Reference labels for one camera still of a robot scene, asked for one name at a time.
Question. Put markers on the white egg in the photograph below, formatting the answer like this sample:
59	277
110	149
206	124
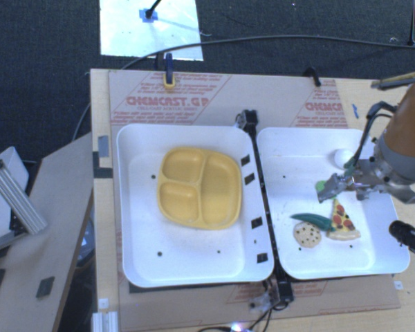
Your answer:
341	157

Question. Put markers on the yellow divided plate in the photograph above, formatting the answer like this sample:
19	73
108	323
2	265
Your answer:
214	185

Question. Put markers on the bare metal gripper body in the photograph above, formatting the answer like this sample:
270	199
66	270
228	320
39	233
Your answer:
378	175

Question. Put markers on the thin black rod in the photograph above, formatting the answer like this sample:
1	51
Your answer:
264	199

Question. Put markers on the white plastic tray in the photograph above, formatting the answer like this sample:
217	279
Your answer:
186	247
332	258

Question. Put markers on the black cylinder on white bracket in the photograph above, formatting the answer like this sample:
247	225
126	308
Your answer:
406	235

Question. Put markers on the dark green chili pepper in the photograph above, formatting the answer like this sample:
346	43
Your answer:
311	218

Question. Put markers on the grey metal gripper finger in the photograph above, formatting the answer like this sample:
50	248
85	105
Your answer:
363	192
332	187

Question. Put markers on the pizza slice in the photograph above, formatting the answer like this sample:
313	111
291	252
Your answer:
342	225

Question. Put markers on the brown cardboard board red print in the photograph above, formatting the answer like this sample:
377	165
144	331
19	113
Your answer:
200	102

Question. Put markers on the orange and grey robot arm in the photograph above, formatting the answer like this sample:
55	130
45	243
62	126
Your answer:
409	123

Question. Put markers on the beige chocolate chip biscuit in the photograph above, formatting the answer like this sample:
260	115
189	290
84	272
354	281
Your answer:
307	234

